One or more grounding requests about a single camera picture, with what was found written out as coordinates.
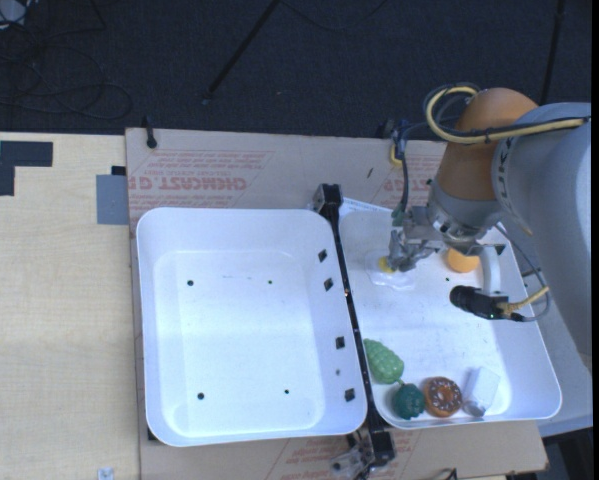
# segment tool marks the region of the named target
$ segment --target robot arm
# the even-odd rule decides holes
[[[468,103],[455,128],[445,128],[435,106],[460,93]],[[451,86],[429,96],[425,108],[428,125],[449,144],[427,206],[411,208],[402,231],[393,232],[388,265],[406,271],[442,247],[478,256],[479,240],[508,214],[532,236],[566,323],[589,329],[590,104],[538,107],[510,89]],[[566,315],[574,315],[571,322]]]

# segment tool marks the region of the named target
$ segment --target dark green toy vegetable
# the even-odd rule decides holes
[[[403,375],[403,361],[383,343],[375,340],[364,339],[368,367],[379,384],[392,384]]]
[[[392,398],[392,408],[397,416],[405,420],[416,418],[426,407],[423,392],[414,384],[401,383]]]

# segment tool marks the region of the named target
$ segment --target brown donut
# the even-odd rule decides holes
[[[456,413],[463,403],[461,389],[446,377],[432,377],[423,386],[426,410],[433,416],[447,418]]]

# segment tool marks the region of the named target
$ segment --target empty white tray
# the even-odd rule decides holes
[[[137,225],[148,425],[171,446],[346,434],[367,400],[330,224],[157,208]]]
[[[481,269],[456,273],[439,253],[417,263],[410,289],[397,291],[371,282],[365,258],[372,251],[388,252],[392,229],[390,212],[352,212],[341,220],[341,241],[363,338],[380,341],[401,357],[406,383],[421,387],[428,377],[444,376],[464,389],[471,371],[481,367],[496,373],[500,382],[492,406],[481,418],[459,410],[449,418],[424,412],[405,420],[391,407],[398,384],[372,381],[381,416],[403,429],[554,416],[561,406],[561,390],[537,323],[486,320],[450,303],[454,286],[483,286]],[[483,242],[508,244],[495,229]],[[501,288],[510,302],[524,300],[528,295],[510,244],[500,256],[500,268]],[[529,307],[521,313],[532,316]]]

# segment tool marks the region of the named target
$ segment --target black clip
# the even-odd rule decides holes
[[[155,149],[157,147],[157,139],[155,139],[154,129],[152,128],[152,121],[150,117],[144,116],[143,121],[141,122],[141,127],[145,128],[148,132],[148,140],[146,144],[150,149]]]

